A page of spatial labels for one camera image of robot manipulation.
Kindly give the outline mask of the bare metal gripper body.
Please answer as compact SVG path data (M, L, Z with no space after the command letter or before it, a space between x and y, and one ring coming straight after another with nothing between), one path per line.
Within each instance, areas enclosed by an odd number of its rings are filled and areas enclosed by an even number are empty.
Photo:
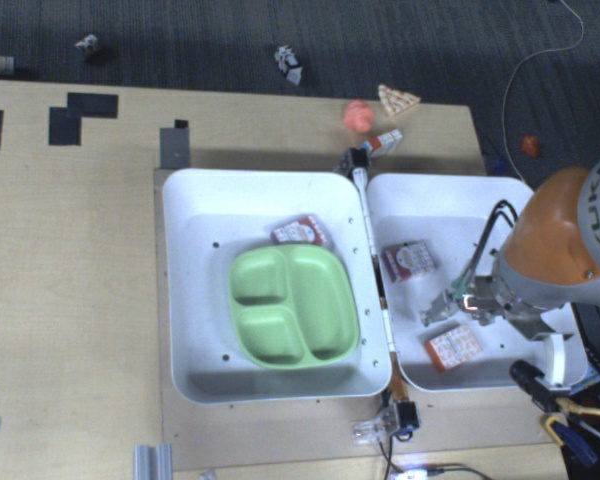
M505 301L497 298L498 288L491 275L476 276L471 281L459 276L452 282L452 306L481 326L491 325L497 317L505 317Z

